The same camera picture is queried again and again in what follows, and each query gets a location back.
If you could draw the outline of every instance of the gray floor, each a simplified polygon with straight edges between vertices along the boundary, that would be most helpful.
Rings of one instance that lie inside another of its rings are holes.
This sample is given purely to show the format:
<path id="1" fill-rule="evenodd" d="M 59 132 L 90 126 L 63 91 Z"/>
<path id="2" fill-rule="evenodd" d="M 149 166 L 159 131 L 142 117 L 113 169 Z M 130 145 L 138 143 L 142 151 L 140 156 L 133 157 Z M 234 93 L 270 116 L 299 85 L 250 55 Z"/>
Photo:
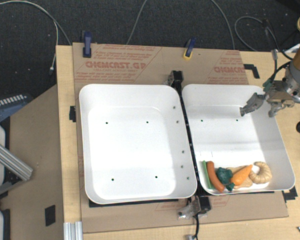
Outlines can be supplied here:
<path id="1" fill-rule="evenodd" d="M 71 42 L 82 30 L 93 42 L 125 44 L 144 0 L 28 0 L 46 9 L 64 28 Z M 238 18 L 267 18 L 283 49 L 300 43 L 296 22 L 300 0 L 214 0 L 223 10 L 234 35 L 235 49 L 249 51 L 235 35 Z M 269 51 L 262 25 L 254 20 L 238 24 L 242 38 L 258 51 Z M 59 44 L 67 45 L 60 33 Z M 232 49 L 231 36 L 220 11 L 210 0 L 148 0 L 129 44 L 183 47 L 196 37 L 196 47 Z M 53 22 L 25 4 L 0 6 L 0 96 L 28 92 L 33 97 L 56 83 L 49 76 L 56 44 Z"/>

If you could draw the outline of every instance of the cardboard sheet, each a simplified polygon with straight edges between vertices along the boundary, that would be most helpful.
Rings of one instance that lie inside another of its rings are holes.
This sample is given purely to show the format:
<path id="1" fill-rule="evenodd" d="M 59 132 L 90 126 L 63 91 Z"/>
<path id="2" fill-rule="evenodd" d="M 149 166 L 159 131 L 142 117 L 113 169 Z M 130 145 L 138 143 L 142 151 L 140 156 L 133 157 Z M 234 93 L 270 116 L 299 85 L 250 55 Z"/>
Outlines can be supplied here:
<path id="1" fill-rule="evenodd" d="M 185 199 L 172 202 L 89 207 L 84 188 L 83 146 L 79 92 L 88 84 L 164 84 L 172 70 L 183 72 L 188 84 L 248 85 L 239 51 L 194 49 L 184 60 L 185 49 L 114 44 L 92 44 L 91 58 L 83 58 L 83 43 L 73 44 L 74 87 L 78 140 L 78 165 L 83 233 L 191 225 L 178 220 Z M 218 223 L 287 217 L 280 191 L 258 194 L 210 196 L 211 210 L 201 223 Z"/>

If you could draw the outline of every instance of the tray with toy food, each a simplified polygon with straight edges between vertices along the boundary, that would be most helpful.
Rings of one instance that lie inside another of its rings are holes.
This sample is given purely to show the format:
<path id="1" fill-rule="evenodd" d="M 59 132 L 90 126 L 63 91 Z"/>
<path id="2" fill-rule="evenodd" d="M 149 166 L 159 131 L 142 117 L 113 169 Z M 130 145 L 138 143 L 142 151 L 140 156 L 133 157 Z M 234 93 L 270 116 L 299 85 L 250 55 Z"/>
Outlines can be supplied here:
<path id="1" fill-rule="evenodd" d="M 295 175 L 271 106 L 244 116 L 251 85 L 189 84 L 182 96 L 201 186 L 212 195 L 289 190 Z"/>

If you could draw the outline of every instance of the green vegetable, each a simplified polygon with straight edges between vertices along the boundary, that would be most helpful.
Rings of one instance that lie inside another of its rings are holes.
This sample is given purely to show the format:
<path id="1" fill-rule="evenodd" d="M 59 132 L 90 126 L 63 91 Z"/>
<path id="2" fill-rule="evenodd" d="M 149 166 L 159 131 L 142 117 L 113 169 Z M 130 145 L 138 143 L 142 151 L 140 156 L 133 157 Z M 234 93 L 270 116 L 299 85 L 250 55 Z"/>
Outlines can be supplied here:
<path id="1" fill-rule="evenodd" d="M 234 183 L 230 183 L 230 184 L 226 185 L 225 187 L 226 187 L 227 190 L 232 191 L 234 189 L 234 187 L 235 187 L 235 184 Z"/>
<path id="2" fill-rule="evenodd" d="M 205 176 L 205 179 L 206 179 L 206 183 L 207 183 L 207 185 L 208 185 L 208 188 L 209 188 L 210 190 L 212 190 L 214 187 L 212 186 L 211 181 L 210 181 L 210 179 L 209 179 L 206 161 L 202 161 L 202 166 L 203 166 L 203 172 L 204 172 L 204 176 Z"/>
<path id="3" fill-rule="evenodd" d="M 233 174 L 230 169 L 219 167 L 218 170 L 216 170 L 216 176 L 222 184 L 228 184 Z"/>

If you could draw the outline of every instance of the robotic arm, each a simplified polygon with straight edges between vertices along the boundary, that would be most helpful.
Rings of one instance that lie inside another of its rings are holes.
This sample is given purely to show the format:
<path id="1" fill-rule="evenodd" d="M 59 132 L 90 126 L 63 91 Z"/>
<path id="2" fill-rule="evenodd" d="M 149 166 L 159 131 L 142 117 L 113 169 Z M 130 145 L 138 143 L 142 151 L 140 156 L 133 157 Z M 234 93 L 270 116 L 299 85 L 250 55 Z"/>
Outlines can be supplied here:
<path id="1" fill-rule="evenodd" d="M 300 18 L 297 22 L 300 31 Z M 276 73 L 285 69 L 285 76 L 280 80 L 274 80 Z M 244 107 L 240 108 L 240 114 L 253 112 L 260 108 L 264 101 L 271 105 L 269 117 L 274 117 L 279 110 L 291 108 L 295 103 L 300 103 L 300 48 L 294 58 L 279 67 L 273 75 L 263 84 L 265 94 L 254 93 Z"/>

